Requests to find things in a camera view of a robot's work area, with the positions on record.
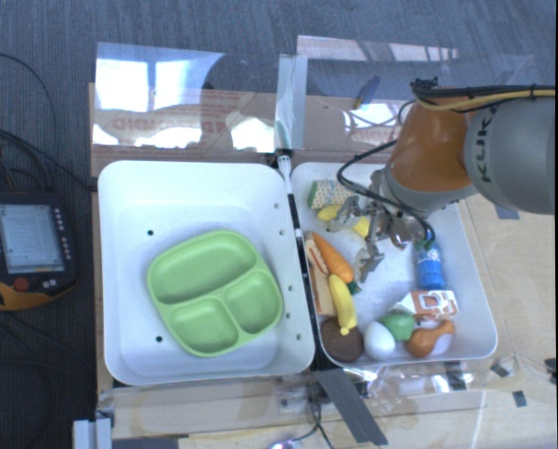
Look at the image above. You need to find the sausage in bun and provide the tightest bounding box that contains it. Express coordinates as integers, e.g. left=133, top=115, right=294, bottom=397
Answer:
left=303, top=231, right=331, bottom=279

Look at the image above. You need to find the thin black and white rod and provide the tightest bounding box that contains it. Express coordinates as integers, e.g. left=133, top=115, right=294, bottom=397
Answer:
left=276, top=153, right=318, bottom=318

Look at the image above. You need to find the green divided plate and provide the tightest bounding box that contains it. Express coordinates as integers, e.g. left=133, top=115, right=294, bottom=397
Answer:
left=146, top=229, right=286, bottom=359

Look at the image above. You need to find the brown cardboard board red print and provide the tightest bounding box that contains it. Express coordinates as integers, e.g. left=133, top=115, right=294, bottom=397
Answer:
left=89, top=81, right=556, bottom=441

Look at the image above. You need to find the large yellow banana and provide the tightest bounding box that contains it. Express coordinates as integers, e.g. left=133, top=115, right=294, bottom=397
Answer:
left=327, top=273, right=360, bottom=338

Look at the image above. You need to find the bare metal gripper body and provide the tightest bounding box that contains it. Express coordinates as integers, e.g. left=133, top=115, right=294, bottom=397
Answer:
left=368, top=168, right=433, bottom=252

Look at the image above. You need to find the brown chicken drumstick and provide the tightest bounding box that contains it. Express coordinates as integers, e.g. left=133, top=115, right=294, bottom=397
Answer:
left=405, top=319, right=457, bottom=360

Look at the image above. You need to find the white and orange carton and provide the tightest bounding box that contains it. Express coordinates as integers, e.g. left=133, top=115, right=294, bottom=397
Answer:
left=390, top=288, right=460, bottom=325

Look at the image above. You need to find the black block with thin wires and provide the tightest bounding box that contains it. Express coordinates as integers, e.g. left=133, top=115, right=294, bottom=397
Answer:
left=306, top=384, right=330, bottom=409

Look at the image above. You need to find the white plastic tray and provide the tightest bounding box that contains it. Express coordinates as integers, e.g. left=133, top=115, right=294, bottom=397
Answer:
left=290, top=161, right=499, bottom=369
left=96, top=159, right=317, bottom=387

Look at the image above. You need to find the blue bottle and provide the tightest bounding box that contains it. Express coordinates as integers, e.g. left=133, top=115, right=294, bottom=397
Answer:
left=414, top=238, right=447, bottom=291

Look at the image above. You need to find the small yellow banana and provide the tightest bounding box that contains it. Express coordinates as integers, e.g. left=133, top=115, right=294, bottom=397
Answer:
left=316, top=203, right=372, bottom=239

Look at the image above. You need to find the white egg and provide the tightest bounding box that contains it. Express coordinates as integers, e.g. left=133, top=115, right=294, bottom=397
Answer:
left=363, top=320, right=398, bottom=362

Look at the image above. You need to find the brown round biscuit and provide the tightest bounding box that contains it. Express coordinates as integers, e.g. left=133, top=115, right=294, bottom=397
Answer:
left=318, top=315, right=366, bottom=364

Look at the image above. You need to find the orange carrot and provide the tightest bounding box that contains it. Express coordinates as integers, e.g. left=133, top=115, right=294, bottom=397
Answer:
left=311, top=231, right=362, bottom=297

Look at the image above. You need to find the tan bread slice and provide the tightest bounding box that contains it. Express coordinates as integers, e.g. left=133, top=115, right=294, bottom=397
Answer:
left=308, top=268, right=339, bottom=318

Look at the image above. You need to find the green apple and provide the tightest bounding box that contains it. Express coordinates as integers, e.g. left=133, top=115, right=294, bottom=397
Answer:
left=378, top=311, right=418, bottom=343

